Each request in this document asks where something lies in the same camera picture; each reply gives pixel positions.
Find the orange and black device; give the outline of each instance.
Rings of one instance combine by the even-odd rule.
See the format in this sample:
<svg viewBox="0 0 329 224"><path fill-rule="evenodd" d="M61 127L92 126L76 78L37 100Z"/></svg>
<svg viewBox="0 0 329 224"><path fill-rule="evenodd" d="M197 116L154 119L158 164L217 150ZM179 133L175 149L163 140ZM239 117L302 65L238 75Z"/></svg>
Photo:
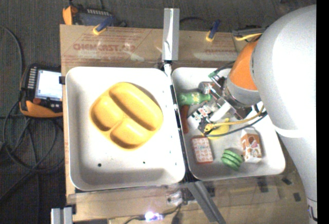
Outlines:
<svg viewBox="0 0 329 224"><path fill-rule="evenodd" d="M63 116L60 67L29 65L21 80L20 109L23 115L36 118Z"/></svg>

